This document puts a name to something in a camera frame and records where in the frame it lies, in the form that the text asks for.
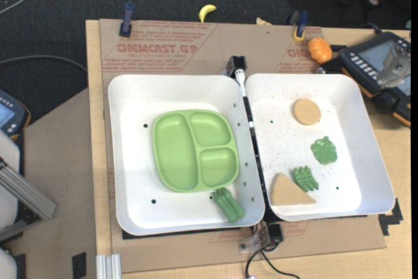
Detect thin black and white rod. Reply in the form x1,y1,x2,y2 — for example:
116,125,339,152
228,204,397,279
235,69,270,223

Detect green divided plate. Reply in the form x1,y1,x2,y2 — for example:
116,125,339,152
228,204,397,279
152,109,240,193

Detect brown cardboard board red print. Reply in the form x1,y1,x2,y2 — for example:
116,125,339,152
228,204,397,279
99,18,396,274

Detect green asparagus bundle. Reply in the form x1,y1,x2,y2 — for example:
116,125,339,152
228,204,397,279
212,187,246,223

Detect tan round biscuit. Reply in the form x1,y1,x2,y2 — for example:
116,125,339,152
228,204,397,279
292,98,322,126

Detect yellow banana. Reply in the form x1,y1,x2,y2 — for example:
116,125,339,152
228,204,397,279
199,4,217,24

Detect tan triangular bread slice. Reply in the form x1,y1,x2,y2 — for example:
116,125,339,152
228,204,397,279
270,172,317,206

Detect green pea pods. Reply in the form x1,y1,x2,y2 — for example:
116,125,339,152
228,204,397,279
293,165,319,193

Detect white plastic tray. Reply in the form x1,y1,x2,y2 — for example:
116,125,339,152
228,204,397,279
244,73,396,222
107,74,266,237

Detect orange pumpkin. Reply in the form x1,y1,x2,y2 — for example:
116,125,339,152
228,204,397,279
308,37,333,64

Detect black block with thin wires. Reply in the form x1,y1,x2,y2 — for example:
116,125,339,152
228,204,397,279
265,222,284,244
225,55,248,76

